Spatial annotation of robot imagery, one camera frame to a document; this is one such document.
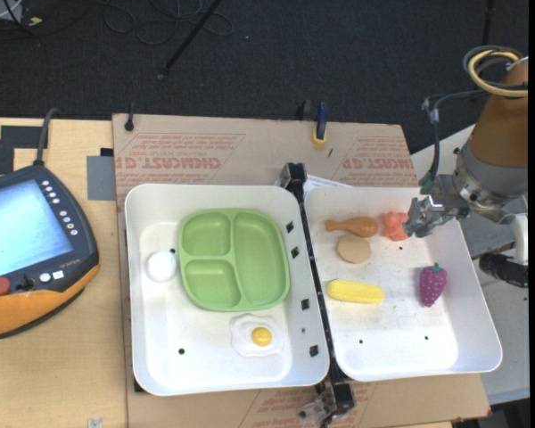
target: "screen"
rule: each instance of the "screen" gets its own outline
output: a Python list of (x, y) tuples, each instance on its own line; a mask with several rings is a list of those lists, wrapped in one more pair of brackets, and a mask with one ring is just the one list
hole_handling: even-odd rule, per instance
[(0, 189), (0, 276), (72, 250), (36, 181)]

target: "green plate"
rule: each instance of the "green plate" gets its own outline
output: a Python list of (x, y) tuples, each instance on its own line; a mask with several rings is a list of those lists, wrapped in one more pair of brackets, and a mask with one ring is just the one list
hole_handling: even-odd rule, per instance
[(178, 242), (185, 290), (201, 308), (268, 309), (289, 292), (284, 239), (273, 219), (262, 212), (195, 212), (180, 225)]

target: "red toy food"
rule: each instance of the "red toy food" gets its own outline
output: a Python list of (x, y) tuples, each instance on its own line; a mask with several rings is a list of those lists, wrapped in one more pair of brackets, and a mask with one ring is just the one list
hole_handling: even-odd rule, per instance
[(406, 212), (387, 212), (383, 216), (385, 236), (388, 236), (392, 241), (403, 241), (408, 238), (404, 231), (402, 224), (408, 220)]
[(420, 273), (420, 301), (427, 308), (442, 295), (447, 277), (448, 272), (438, 263), (422, 269)]

